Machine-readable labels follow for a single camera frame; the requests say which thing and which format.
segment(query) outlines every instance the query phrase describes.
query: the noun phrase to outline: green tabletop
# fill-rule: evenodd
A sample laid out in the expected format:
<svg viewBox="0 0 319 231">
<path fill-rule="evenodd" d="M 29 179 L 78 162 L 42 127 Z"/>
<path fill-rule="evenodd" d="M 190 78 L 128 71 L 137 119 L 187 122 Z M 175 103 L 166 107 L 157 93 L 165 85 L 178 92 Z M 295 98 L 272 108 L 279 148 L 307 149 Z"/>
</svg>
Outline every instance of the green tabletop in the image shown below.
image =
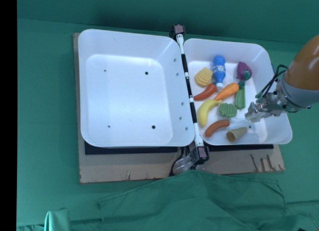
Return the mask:
<svg viewBox="0 0 319 231">
<path fill-rule="evenodd" d="M 71 220 L 99 220 L 98 201 L 152 181 L 80 184 L 72 34 L 87 28 L 168 35 L 18 19 L 17 226 L 44 223 L 48 211 L 66 207 Z M 188 38 L 257 43 L 274 66 L 289 65 L 300 43 L 186 35 Z M 319 104 L 289 115 L 293 139 L 281 145 L 282 173 L 242 174 L 278 180 L 288 206 L 319 201 Z"/>
</svg>

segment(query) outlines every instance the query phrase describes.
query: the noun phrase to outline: green cloth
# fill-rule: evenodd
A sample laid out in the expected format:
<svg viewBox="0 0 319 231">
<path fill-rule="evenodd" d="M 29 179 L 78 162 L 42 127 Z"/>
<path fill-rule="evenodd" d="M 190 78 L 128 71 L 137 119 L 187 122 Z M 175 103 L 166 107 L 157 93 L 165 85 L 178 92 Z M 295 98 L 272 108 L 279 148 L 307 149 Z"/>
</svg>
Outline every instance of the green cloth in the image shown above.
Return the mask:
<svg viewBox="0 0 319 231">
<path fill-rule="evenodd" d="M 315 231 L 319 204 L 287 210 L 276 181 L 184 172 L 100 200 L 101 221 L 71 222 L 47 213 L 35 231 Z"/>
</svg>

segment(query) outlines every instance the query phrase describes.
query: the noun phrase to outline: brown toy cone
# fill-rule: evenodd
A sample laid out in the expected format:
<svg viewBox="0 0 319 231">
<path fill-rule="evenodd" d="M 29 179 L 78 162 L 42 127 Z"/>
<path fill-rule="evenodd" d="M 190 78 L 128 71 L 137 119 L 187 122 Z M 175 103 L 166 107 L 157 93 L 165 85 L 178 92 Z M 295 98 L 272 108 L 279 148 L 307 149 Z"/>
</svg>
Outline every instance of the brown toy cone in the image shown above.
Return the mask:
<svg viewBox="0 0 319 231">
<path fill-rule="evenodd" d="M 227 139 L 230 142 L 235 142 L 236 140 L 238 140 L 246 132 L 247 132 L 247 128 L 246 127 L 240 127 L 240 128 L 237 128 L 237 129 L 229 130 L 226 133 L 226 136 L 227 136 Z"/>
</svg>

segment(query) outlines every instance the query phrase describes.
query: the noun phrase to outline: toy banana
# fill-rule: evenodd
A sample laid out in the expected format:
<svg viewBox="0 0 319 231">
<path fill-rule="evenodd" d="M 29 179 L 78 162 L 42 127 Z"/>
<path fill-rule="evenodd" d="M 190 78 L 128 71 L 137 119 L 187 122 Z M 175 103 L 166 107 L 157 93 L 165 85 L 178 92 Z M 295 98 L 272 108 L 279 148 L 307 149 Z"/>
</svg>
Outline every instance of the toy banana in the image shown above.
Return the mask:
<svg viewBox="0 0 319 231">
<path fill-rule="evenodd" d="M 215 99 L 207 99 L 203 104 L 199 107 L 197 112 L 197 119 L 199 124 L 202 126 L 206 125 L 208 112 L 216 105 L 220 104 L 222 100 Z"/>
</svg>

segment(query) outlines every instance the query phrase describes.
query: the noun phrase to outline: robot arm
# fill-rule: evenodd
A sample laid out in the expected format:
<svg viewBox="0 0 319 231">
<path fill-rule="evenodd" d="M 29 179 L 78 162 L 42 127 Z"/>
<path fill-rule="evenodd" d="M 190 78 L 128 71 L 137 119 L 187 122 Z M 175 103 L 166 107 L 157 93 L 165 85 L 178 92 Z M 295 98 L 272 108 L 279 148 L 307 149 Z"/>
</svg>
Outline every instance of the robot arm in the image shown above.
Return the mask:
<svg viewBox="0 0 319 231">
<path fill-rule="evenodd" d="M 276 90 L 268 93 L 274 81 Z M 256 102 L 248 107 L 245 118 L 259 122 L 261 118 L 295 113 L 309 109 L 319 102 L 319 35 L 308 41 L 297 53 L 289 67 L 278 66 L 274 77 L 256 95 Z"/>
</svg>

